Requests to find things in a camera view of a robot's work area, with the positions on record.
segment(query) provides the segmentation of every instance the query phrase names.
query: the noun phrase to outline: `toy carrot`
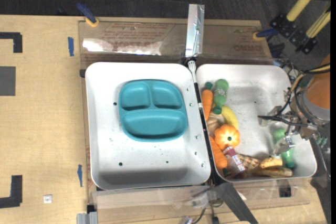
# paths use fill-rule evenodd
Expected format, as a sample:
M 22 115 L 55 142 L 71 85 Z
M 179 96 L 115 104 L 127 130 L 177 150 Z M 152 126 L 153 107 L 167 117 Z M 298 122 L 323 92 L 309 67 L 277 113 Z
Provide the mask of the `toy carrot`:
M 211 149 L 214 156 L 216 168 L 219 171 L 222 171 L 223 168 L 227 167 L 227 159 L 223 154 L 223 152 L 221 151 L 221 149 L 219 148 L 219 146 L 216 144 L 215 140 L 212 138 L 212 136 L 209 136 L 209 138 L 211 142 Z
M 205 90 L 202 92 L 202 105 L 203 105 L 203 111 L 204 111 L 204 116 L 205 120 L 208 120 L 211 106 L 212 106 L 212 101 L 214 98 L 214 94 L 211 91 L 212 88 L 212 83 L 207 82 L 205 83 Z

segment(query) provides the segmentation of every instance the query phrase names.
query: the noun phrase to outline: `sink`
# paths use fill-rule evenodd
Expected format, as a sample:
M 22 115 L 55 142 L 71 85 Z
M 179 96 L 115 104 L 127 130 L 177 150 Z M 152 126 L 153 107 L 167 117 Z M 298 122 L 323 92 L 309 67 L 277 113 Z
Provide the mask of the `sink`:
M 101 189 L 199 185 L 211 167 L 192 75 L 174 63 L 86 70 L 91 176 Z
M 226 105 L 236 114 L 239 123 L 240 144 L 235 147 L 237 153 L 255 157 L 267 158 L 273 151 L 272 133 L 275 129 L 287 128 L 282 122 L 271 122 L 262 127 L 258 115 L 267 115 L 275 106 L 285 103 L 285 93 L 291 86 L 288 75 L 277 66 L 269 65 L 222 65 L 206 64 L 196 71 L 198 85 L 205 88 L 206 82 L 215 83 L 218 79 L 229 82 Z M 317 162 L 311 144 L 293 135 L 296 145 L 293 149 L 293 160 L 296 168 L 290 178 L 307 178 L 315 174 Z M 231 179 L 224 177 L 222 171 L 217 173 L 229 182 L 247 182 L 274 180 L 271 177 L 249 177 Z

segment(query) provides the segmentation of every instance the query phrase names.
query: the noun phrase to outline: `toy green bottle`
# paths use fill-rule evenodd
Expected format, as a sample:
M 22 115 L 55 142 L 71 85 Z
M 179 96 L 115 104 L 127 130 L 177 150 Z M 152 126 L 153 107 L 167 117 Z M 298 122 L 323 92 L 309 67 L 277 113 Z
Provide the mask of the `toy green bottle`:
M 226 103 L 226 94 L 229 89 L 229 83 L 225 79 L 219 79 L 214 88 L 214 113 L 219 115 L 222 112 L 222 106 Z
M 280 139 L 285 137 L 285 129 L 277 129 L 274 131 L 273 136 L 275 139 L 275 142 L 277 143 Z M 290 148 L 289 150 L 282 152 L 281 157 L 283 161 L 285 162 L 285 165 L 287 168 L 295 168 L 295 163 L 293 161 L 293 148 Z

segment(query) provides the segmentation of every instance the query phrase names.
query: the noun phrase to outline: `blue clamp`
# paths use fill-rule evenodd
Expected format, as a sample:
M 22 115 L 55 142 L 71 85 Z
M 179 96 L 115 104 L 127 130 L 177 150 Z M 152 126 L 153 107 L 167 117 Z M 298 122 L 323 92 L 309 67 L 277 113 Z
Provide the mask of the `blue clamp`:
M 257 33 L 256 37 L 269 37 L 276 36 L 277 34 L 279 34 L 279 31 L 276 31 L 275 29 L 267 29 Z
M 86 17 L 85 21 L 90 26 L 96 27 L 99 24 L 99 21 L 97 20 L 97 18 L 95 18 L 95 16 L 91 12 L 91 10 L 86 5 L 77 2 L 76 7 L 85 15 L 85 17 Z

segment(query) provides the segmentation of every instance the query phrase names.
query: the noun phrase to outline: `black cable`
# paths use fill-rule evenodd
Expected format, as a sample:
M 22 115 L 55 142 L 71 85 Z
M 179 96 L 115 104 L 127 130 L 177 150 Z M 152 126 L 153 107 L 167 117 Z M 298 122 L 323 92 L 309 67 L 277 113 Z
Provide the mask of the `black cable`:
M 323 71 L 308 71 L 305 74 L 318 75 L 318 74 L 325 74 L 325 73 L 329 73 L 329 72 L 330 72 L 330 69 L 323 70 Z
M 214 210 L 214 207 L 213 207 L 212 205 L 210 205 L 210 207 L 211 207 L 211 214 L 212 214 L 212 217 L 214 217 L 214 216 L 215 216 L 215 210 Z
M 221 207 L 223 205 L 224 201 L 220 200 L 220 203 L 218 205 L 216 205 L 215 203 L 212 203 L 212 207 L 217 208 L 217 207 Z
M 195 222 L 192 222 L 192 224 L 196 224 L 196 223 L 198 223 L 198 222 L 201 220 L 201 218 L 203 217 L 203 215 L 204 215 L 204 213 L 205 213 L 205 209 L 206 209 L 206 208 L 204 208 L 204 209 L 202 210 L 202 212 L 201 212 L 200 216 L 198 217 L 198 219 L 197 219 Z
M 275 114 L 275 116 L 279 116 L 279 115 L 281 115 L 281 113 L 282 113 L 282 112 L 285 110 L 285 108 L 289 105 L 291 95 L 292 95 L 292 93 L 290 92 L 290 93 L 289 93 L 289 97 L 287 98 L 286 103 L 283 105 L 283 107 L 280 109 L 280 111 L 279 111 L 277 114 Z
M 309 124 L 290 122 L 278 116 L 258 116 L 258 118 L 261 118 L 263 120 L 280 121 L 288 125 L 293 125 L 293 126 L 298 126 L 298 127 L 308 127 L 309 126 Z

